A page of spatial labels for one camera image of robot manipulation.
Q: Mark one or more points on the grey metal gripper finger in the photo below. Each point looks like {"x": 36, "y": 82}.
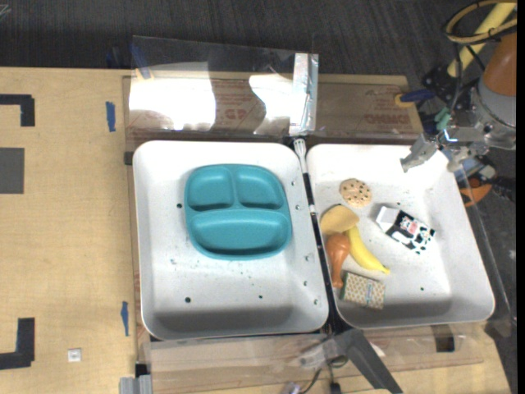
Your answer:
{"x": 458, "y": 160}
{"x": 418, "y": 152}

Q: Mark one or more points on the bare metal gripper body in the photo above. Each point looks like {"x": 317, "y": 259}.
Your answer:
{"x": 471, "y": 131}

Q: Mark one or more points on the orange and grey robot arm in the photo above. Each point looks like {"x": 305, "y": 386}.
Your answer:
{"x": 499, "y": 76}

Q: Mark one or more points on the tan chocolate chip biscuit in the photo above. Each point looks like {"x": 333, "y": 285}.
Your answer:
{"x": 355, "y": 193}

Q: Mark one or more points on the black and white milk carton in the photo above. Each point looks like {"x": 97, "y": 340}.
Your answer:
{"x": 410, "y": 230}

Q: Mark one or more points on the yellow toy crisp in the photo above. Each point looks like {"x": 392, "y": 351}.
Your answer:
{"x": 337, "y": 219}

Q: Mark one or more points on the white plastic tray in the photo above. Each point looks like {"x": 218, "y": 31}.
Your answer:
{"x": 229, "y": 294}
{"x": 443, "y": 269}

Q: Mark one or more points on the yellow banana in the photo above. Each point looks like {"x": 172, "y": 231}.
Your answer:
{"x": 363, "y": 250}

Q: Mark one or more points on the orange toy chicken drumstick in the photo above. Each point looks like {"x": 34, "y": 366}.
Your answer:
{"x": 338, "y": 253}

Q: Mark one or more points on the green patterned small box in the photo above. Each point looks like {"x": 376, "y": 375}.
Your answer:
{"x": 363, "y": 290}

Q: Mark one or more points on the teal divided plate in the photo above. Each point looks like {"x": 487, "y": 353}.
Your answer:
{"x": 238, "y": 228}

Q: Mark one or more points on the small white square tile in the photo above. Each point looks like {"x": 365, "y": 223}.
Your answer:
{"x": 74, "y": 355}

